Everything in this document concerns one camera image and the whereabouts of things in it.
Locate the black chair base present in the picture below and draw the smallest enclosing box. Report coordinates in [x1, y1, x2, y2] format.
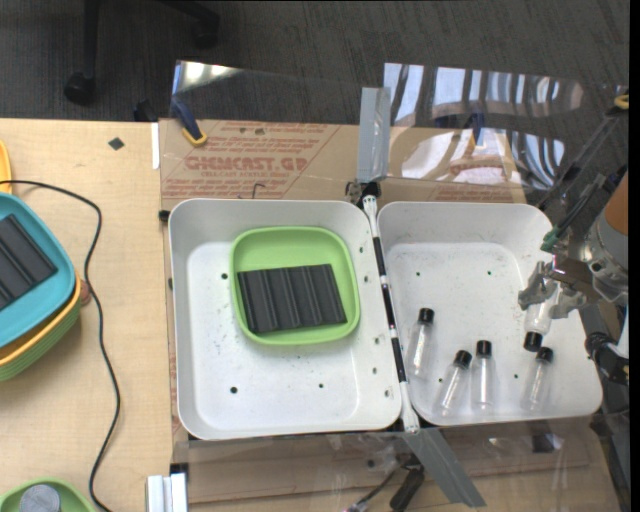
[62, 0, 222, 107]

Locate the clear plastic bottle black cap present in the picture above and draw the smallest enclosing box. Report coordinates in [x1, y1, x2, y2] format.
[405, 307, 436, 380]
[438, 349, 474, 414]
[519, 346, 555, 412]
[522, 293, 557, 353]
[469, 339, 499, 409]

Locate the black cylinder on white bracket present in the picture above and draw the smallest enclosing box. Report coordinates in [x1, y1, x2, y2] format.
[584, 304, 630, 387]

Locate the yellow plate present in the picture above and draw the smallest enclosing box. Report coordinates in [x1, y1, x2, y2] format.
[0, 139, 13, 195]

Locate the black ribbed block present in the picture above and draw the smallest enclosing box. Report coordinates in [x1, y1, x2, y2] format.
[235, 263, 349, 336]
[0, 213, 59, 312]

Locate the thin black and white rod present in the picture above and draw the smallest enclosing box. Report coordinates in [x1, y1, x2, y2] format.
[360, 194, 421, 435]

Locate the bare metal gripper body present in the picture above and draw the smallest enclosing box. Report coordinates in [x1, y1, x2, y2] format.
[548, 235, 630, 306]

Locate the black block with thin wires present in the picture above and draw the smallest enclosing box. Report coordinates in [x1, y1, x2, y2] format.
[388, 465, 427, 512]

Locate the brown cardboard board red print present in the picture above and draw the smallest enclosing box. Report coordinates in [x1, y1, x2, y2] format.
[157, 117, 622, 505]

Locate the orange plate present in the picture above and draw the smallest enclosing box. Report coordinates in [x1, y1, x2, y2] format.
[0, 272, 83, 369]

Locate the white plastic tray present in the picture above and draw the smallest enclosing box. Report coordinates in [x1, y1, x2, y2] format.
[375, 200, 605, 429]
[167, 197, 405, 442]

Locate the green plate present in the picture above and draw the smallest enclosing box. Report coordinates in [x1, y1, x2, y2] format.
[0, 297, 84, 384]
[0, 477, 97, 512]
[229, 225, 362, 347]

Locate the grey cylinder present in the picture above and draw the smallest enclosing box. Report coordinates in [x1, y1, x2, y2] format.
[18, 483, 63, 512]

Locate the blue plate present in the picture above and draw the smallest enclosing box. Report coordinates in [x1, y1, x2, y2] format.
[0, 191, 77, 350]

